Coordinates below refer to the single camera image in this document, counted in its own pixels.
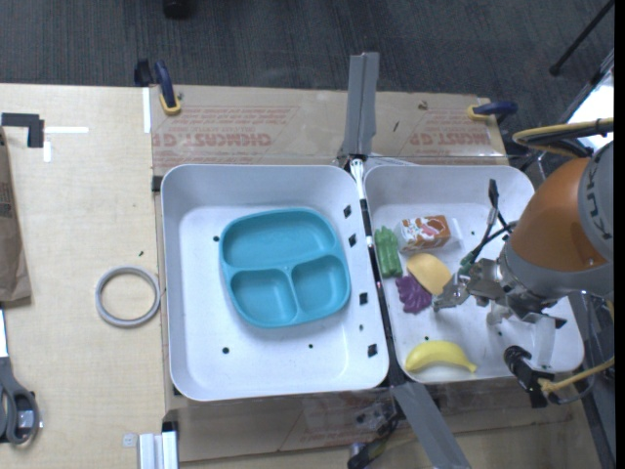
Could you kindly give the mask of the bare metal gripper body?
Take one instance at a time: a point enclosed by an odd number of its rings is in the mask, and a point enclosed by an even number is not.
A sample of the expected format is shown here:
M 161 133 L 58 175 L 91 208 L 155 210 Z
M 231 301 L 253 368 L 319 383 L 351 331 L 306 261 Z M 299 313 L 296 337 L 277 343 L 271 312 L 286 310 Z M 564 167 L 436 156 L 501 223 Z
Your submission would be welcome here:
M 481 307 L 500 302 L 505 297 L 499 279 L 498 265 L 490 259 L 480 259 L 468 271 L 467 291 Z

